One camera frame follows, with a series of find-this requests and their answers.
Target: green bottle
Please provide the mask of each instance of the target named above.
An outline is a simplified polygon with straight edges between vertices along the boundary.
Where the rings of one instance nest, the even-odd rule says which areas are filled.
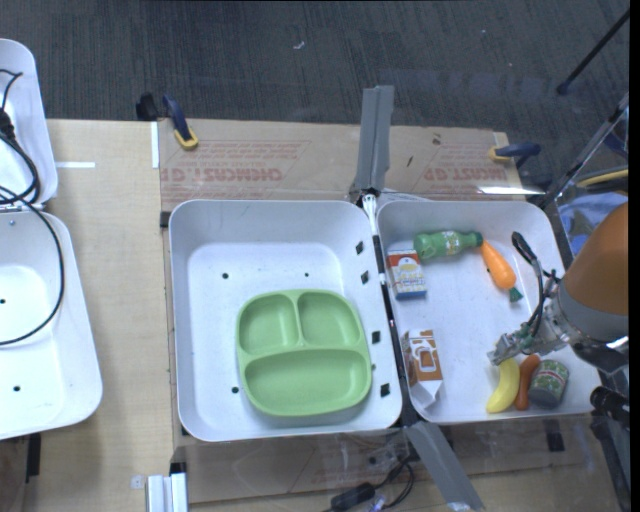
[[[423,263],[438,256],[453,256],[464,249],[479,247],[482,235],[477,231],[460,233],[459,231],[440,231],[438,233],[420,233],[413,239],[413,248]]]

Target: green can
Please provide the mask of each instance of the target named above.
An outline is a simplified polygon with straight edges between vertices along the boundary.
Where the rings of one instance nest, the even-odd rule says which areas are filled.
[[[558,407],[567,387],[567,380],[569,370],[560,361],[540,361],[529,386],[529,401],[544,409]]]

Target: toy banana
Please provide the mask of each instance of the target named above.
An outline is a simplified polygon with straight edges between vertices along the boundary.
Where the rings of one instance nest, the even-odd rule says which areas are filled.
[[[513,404],[520,388],[520,367],[513,357],[502,361],[498,369],[500,381],[487,402],[488,413],[502,412]]]

